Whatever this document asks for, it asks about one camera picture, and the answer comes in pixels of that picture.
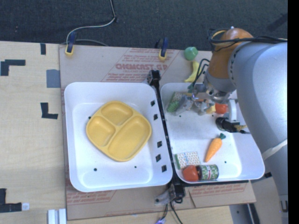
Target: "wooden surface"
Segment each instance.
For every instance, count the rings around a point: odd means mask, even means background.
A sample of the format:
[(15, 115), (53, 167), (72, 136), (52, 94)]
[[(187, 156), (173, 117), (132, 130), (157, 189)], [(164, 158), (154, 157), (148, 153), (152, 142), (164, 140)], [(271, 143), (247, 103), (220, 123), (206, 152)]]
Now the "wooden surface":
[[(46, 224), (47, 210), (65, 208), (64, 154), (60, 88), (47, 88), (46, 70), (59, 70), (58, 45), (0, 42), (0, 61), (26, 60), (0, 76), (0, 188), (6, 203), (29, 203), (30, 210), (0, 213), (0, 224)], [(43, 119), (40, 103), (58, 119)], [(232, 224), (228, 206), (179, 210), (184, 224)], [(70, 224), (154, 224), (162, 213), (68, 221)], [(172, 211), (167, 224), (178, 223)]]

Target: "toy carrot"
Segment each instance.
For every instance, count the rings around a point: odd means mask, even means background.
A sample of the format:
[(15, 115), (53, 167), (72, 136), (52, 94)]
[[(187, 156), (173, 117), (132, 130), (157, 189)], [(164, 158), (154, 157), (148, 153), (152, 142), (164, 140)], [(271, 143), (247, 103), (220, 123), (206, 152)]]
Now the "toy carrot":
[(206, 153), (205, 162), (208, 162), (214, 156), (214, 154), (221, 148), (222, 140), (225, 137), (226, 136), (221, 133), (218, 138), (213, 139), (213, 141), (211, 142), (210, 147)]

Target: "black carpet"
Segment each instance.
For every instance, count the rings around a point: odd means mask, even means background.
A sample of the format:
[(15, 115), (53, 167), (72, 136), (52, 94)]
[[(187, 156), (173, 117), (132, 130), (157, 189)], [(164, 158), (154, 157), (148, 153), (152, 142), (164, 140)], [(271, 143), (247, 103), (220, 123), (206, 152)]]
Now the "black carpet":
[[(210, 50), (209, 28), (287, 38), (288, 0), (113, 0), (118, 22), (78, 31), (109, 46)], [(109, 0), (1, 0), (0, 41), (63, 43), (74, 28), (112, 19)]]

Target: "green can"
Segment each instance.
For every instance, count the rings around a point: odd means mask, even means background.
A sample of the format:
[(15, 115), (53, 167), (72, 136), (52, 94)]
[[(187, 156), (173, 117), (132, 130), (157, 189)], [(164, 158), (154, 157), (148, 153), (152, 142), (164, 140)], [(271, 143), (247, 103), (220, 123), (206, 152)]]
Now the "green can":
[(219, 169), (217, 165), (199, 165), (199, 180), (211, 180), (219, 177)]

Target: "toy tomato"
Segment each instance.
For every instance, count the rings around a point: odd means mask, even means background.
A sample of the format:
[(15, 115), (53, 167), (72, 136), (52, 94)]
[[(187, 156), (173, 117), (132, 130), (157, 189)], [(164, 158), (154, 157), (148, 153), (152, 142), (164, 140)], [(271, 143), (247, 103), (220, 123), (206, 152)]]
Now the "toy tomato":
[(197, 168), (194, 165), (190, 165), (183, 170), (183, 177), (186, 181), (196, 182), (199, 180)]
[(225, 114), (227, 112), (228, 105), (215, 103), (215, 109), (217, 114)]

